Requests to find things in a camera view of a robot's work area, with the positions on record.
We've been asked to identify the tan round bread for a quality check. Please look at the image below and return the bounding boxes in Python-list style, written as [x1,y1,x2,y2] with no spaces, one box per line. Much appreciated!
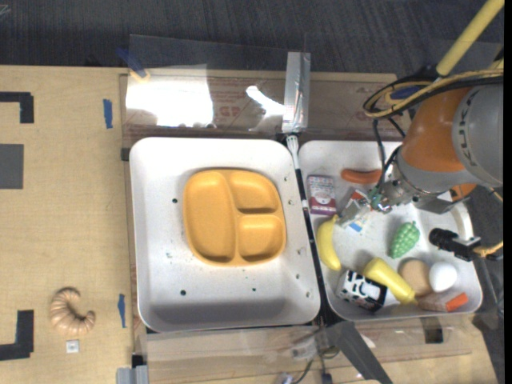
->
[398,258,434,298]

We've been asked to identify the green grapes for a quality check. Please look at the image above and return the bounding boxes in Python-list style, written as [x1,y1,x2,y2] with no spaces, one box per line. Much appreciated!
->
[388,220,422,260]

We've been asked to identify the yellow banana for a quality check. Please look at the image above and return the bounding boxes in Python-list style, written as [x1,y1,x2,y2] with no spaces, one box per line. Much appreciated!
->
[315,214,342,273]

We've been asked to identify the tan and orange pizza slice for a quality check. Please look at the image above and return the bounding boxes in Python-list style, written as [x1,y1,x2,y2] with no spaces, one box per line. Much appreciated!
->
[417,291,470,314]

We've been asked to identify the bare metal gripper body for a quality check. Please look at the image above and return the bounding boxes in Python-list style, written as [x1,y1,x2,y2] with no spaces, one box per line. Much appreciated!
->
[374,177,415,215]

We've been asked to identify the orange divided plate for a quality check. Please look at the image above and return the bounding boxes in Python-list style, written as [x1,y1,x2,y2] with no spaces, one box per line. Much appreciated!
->
[182,168,288,267]

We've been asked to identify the yellow squeeze bottle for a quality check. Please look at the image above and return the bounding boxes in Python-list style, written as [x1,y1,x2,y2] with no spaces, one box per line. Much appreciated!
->
[362,257,419,307]

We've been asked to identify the white plastic tray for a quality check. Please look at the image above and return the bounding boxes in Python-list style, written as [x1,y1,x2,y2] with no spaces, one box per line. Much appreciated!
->
[128,136,322,334]
[298,139,484,323]

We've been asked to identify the orange sausage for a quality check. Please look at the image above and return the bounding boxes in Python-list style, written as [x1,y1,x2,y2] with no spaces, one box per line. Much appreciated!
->
[340,167,384,186]

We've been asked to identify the tan croissant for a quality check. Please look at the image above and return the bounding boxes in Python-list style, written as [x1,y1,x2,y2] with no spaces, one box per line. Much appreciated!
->
[48,286,97,338]

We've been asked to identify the white egg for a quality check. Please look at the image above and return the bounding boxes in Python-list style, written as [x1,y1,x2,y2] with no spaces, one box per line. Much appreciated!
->
[428,261,458,294]

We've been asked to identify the red white blue carton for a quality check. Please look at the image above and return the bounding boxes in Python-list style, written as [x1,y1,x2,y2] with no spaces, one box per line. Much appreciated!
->
[344,189,375,234]

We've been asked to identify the black and white can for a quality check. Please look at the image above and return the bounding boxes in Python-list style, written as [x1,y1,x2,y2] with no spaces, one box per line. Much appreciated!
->
[335,269,389,313]

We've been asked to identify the purple carton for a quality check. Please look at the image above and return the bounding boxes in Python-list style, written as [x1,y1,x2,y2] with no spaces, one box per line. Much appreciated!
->
[306,174,338,217]

